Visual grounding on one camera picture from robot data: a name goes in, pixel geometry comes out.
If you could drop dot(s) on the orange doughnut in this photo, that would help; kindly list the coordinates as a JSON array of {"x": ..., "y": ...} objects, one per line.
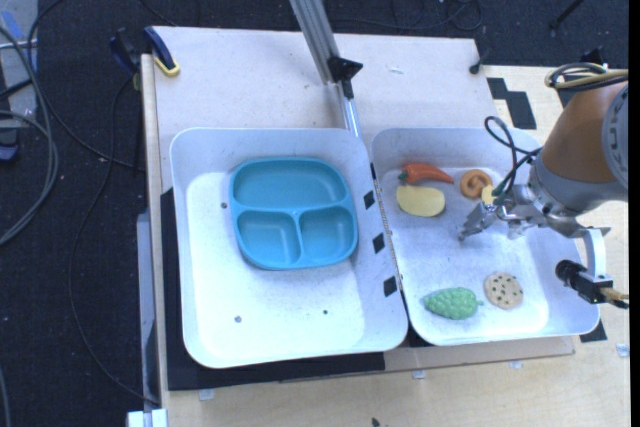
[{"x": 472, "y": 183}]

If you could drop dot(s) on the thin black and white rod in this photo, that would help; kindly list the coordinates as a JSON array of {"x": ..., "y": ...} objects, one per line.
[{"x": 352, "y": 115}]

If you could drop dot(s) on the tan biscuit with dark dots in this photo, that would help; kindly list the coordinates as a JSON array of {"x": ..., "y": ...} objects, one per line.
[{"x": 503, "y": 290}]

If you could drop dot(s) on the pale wood board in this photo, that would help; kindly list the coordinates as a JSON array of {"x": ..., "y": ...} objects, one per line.
[{"x": 250, "y": 85}]

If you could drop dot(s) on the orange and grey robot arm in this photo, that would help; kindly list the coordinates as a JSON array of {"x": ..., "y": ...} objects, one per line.
[{"x": 575, "y": 140}]

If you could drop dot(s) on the green grapes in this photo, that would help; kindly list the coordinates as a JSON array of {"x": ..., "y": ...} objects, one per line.
[{"x": 452, "y": 303}]

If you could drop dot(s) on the orange carrot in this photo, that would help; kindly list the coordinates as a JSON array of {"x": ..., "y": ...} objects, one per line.
[{"x": 425, "y": 172}]

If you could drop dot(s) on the white plastic tray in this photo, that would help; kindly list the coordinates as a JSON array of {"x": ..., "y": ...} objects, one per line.
[
  {"x": 450, "y": 260},
  {"x": 280, "y": 310}
]

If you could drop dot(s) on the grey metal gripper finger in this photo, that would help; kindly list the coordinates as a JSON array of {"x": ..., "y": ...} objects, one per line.
[
  {"x": 519, "y": 226},
  {"x": 477, "y": 217}
]

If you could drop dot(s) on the yellow flat slice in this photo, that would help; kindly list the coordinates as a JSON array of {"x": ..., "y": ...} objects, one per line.
[{"x": 421, "y": 201}]

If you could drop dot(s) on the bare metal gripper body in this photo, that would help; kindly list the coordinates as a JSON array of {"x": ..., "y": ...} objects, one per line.
[{"x": 525, "y": 205}]

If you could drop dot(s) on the blue divided plate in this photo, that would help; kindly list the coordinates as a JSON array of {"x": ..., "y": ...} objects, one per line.
[{"x": 292, "y": 212}]

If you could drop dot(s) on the small yellow piece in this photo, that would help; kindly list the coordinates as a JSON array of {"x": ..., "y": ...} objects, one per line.
[{"x": 487, "y": 195}]

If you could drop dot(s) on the black cylinder on white bracket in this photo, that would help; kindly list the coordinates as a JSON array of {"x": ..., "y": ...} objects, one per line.
[{"x": 580, "y": 277}]

